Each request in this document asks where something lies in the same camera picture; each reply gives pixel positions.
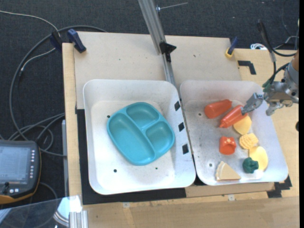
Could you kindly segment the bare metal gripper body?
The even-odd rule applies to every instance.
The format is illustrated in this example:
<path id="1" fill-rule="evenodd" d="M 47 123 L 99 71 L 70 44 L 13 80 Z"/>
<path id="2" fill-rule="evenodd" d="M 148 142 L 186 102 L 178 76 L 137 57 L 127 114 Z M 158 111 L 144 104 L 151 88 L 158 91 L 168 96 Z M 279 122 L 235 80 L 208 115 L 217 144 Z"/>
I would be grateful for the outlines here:
<path id="1" fill-rule="evenodd" d="M 264 100 L 285 106 L 299 103 L 299 87 L 292 81 L 274 81 L 264 87 Z"/>

